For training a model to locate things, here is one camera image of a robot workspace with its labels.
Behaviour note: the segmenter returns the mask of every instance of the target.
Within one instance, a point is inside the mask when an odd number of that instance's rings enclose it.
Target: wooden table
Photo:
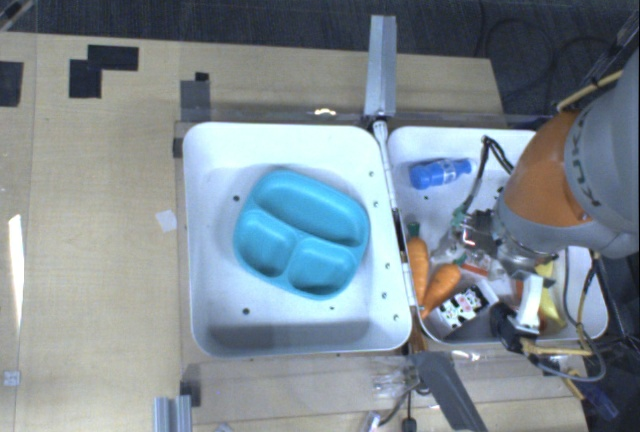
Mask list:
[[[69,60],[86,59],[89,44],[139,47],[138,71],[104,71],[101,99],[70,99]],[[0,430],[148,431],[153,399],[175,397],[182,376],[176,232],[155,216],[176,208],[180,80],[209,73],[219,104],[357,111],[367,54],[9,33],[0,60],[24,62],[33,83],[18,108],[0,109],[0,149],[23,190],[0,206],[23,210],[27,256],[19,358],[1,296],[2,368],[21,382],[0,389]],[[490,64],[477,59],[400,55],[398,103],[501,112]],[[477,352],[497,361],[459,372],[490,430],[587,430],[562,382],[500,348]],[[210,423],[195,430],[358,430],[367,409],[390,406],[371,395],[371,359],[214,362],[220,398],[194,410]],[[448,430],[433,405],[414,401],[420,430]]]

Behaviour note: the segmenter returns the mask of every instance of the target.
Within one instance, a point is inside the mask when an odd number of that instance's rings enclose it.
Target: toy carrot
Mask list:
[[[427,244],[420,238],[420,224],[412,222],[409,224],[409,240],[407,241],[407,256],[413,276],[413,288],[416,291],[418,304],[422,303],[427,289],[429,277],[429,250]]]
[[[424,309],[420,316],[423,320],[427,318],[433,309],[451,296],[456,285],[460,282],[460,278],[460,267],[458,265],[454,263],[440,265],[438,271],[433,274],[422,300]]]

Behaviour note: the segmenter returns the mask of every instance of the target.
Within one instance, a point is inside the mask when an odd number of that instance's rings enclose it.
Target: blue bottle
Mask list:
[[[409,169],[411,185],[418,190],[446,185],[457,180],[461,174],[470,174],[473,164],[468,158],[461,160],[435,160],[425,164],[414,165]]]

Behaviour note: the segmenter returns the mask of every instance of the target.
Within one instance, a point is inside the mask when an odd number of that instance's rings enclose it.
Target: carrot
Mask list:
[[[429,276],[429,250],[427,244],[418,235],[420,224],[412,222],[409,224],[410,238],[407,241],[407,255],[413,276],[413,288],[416,291],[418,303],[422,302],[427,289],[427,279]]]
[[[458,265],[454,263],[440,265],[438,271],[433,275],[422,300],[424,309],[420,316],[423,320],[427,318],[433,309],[451,296],[454,288],[460,282],[460,278],[460,267]]]

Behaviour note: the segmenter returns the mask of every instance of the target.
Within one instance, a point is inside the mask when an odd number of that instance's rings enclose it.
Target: blue plate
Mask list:
[[[253,187],[233,235],[236,258],[251,273],[314,299],[342,292],[369,241],[369,217],[351,197],[289,170]]]

